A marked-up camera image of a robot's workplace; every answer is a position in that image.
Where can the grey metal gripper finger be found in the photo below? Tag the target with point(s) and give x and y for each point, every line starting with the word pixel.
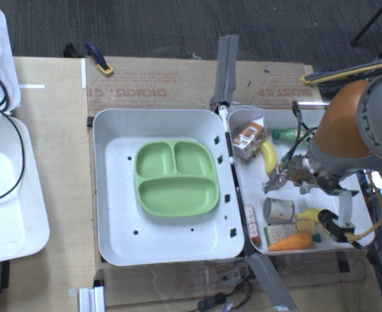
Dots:
pixel 275 182
pixel 307 187

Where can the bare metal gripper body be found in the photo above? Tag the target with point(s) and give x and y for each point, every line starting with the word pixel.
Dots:
pixel 303 171

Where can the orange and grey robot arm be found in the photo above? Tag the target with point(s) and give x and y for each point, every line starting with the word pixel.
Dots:
pixel 343 125

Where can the white plastic tray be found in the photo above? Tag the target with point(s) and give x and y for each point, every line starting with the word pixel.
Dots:
pixel 119 206
pixel 311 203

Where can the yellow banana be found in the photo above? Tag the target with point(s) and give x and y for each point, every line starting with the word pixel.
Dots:
pixel 309 214
pixel 269 156

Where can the white can with orange dots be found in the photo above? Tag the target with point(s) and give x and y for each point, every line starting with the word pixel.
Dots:
pixel 280 209

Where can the pale yellow cheese block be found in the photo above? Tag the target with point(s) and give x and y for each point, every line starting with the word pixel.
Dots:
pixel 305 227

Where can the green plastic bottle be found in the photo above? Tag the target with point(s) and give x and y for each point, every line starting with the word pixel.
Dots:
pixel 286 134

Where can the narrow orange and white carton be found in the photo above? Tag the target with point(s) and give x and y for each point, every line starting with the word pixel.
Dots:
pixel 252 223

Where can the green and white patterned packet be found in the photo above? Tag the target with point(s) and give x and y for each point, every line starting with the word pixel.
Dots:
pixel 280 232

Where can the orange carrot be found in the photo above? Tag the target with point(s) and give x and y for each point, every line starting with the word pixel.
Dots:
pixel 291 241

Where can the green divided plate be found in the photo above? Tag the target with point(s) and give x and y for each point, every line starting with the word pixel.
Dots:
pixel 178 193

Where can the brown cardboard board red print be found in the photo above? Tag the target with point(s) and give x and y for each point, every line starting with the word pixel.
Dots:
pixel 178 86

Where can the black cylinder on white bracket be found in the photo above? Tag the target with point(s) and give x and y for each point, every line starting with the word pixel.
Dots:
pixel 335 224

